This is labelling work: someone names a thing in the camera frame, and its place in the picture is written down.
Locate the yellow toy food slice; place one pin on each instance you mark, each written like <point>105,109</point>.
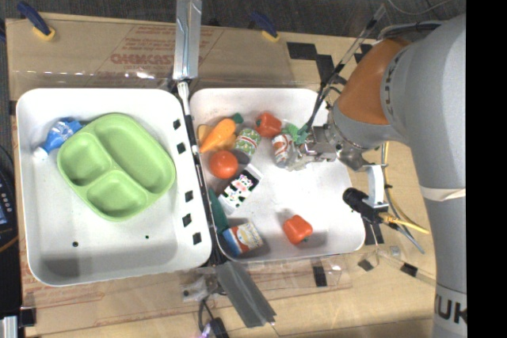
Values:
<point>203,130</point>

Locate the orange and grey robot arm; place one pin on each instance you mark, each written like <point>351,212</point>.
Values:
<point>431,99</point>

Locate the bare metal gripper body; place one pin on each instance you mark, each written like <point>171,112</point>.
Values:
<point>322,144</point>

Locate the red and blue can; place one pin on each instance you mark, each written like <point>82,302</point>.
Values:
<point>243,239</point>

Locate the brown cardboard board red print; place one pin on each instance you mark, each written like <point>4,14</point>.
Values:
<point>119,47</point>

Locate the dark green toy vegetable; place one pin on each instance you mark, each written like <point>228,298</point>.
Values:
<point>218,211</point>

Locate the blue and white pouch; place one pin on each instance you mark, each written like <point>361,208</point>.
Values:
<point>57,136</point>

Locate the green divided plate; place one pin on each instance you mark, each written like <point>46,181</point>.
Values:
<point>119,166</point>

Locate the cow print milk carton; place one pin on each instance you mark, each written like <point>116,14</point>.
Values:
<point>241,188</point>

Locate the orange carrot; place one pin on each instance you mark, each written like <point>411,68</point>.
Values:
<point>218,134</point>

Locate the red bell pepper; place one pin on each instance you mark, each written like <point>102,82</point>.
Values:
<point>268,124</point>

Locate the black cylinder on white bracket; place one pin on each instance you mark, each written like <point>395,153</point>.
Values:
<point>366,203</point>

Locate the orange bell pepper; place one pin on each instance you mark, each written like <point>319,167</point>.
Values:
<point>297,229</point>

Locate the green and white can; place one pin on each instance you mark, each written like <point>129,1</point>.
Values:
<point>247,140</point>

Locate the white plastic tray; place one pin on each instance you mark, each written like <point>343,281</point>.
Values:
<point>59,249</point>
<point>301,194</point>

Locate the red and white can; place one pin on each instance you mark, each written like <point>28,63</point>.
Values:
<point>282,148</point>

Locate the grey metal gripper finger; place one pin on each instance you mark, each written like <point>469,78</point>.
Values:
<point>298,163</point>

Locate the orange round fruit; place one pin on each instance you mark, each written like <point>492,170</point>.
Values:
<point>223,164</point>

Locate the thin black and white rod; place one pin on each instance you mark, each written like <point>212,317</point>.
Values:
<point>189,126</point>

